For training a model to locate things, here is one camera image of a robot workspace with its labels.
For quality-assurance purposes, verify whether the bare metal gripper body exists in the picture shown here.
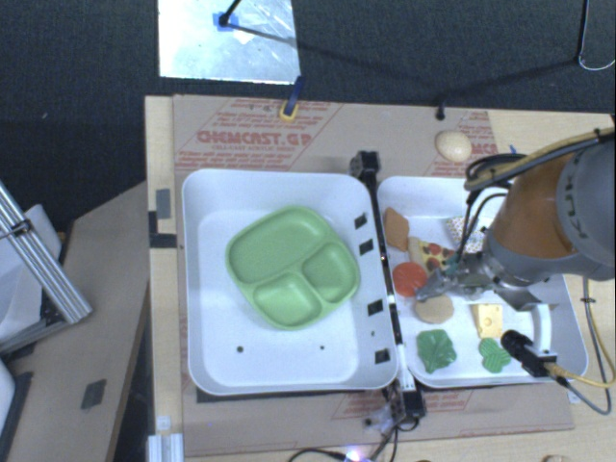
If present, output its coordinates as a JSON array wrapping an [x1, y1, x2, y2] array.
[[446, 256, 501, 302]]

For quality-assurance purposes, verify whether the tan round biscuit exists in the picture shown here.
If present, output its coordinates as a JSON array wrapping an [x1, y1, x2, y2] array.
[[414, 295, 456, 326]]

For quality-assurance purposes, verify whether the red tomato slice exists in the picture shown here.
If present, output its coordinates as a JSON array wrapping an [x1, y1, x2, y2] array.
[[392, 261, 429, 299]]

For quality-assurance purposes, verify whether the pizza slice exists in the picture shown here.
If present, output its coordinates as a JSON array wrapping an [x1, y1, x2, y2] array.
[[406, 236, 458, 274]]

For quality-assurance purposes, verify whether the yellow cheese wedge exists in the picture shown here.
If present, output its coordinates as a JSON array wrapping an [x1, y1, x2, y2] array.
[[471, 303, 505, 341]]

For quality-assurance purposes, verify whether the patterned colourful packet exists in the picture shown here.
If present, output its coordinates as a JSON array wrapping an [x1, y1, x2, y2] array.
[[444, 215, 487, 255]]

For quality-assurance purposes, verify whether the thin black and white rod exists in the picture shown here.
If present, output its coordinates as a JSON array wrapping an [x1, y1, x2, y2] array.
[[364, 170, 413, 395]]

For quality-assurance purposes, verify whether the green lettuce leaf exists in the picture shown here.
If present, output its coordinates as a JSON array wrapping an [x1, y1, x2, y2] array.
[[415, 329, 458, 375]]

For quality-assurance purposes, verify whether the orange bread slice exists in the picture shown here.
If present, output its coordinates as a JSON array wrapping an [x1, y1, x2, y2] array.
[[382, 207, 411, 253]]

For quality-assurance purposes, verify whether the white plastic tray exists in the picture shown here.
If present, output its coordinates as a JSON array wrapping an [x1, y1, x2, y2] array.
[[181, 167, 401, 397], [376, 175, 590, 389]]

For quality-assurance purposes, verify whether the green ridged pickle slice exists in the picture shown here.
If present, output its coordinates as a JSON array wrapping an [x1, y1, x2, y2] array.
[[477, 337, 513, 374]]

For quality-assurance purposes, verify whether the beige egg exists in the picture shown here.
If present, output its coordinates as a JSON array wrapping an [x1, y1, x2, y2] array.
[[434, 129, 474, 164]]

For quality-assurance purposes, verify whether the green divided plate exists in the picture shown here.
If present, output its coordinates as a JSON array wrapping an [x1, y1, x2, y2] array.
[[224, 204, 362, 331]]

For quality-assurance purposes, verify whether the brown cardboard board red print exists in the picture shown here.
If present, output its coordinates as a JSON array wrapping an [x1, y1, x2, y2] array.
[[171, 94, 577, 445]]

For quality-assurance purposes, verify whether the black cylinder on white bracket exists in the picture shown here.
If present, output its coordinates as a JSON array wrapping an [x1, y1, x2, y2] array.
[[500, 302, 559, 379]]

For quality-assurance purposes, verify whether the black block with thin wires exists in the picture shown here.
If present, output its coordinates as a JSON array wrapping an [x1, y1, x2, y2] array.
[[383, 386, 427, 422], [348, 150, 382, 180]]

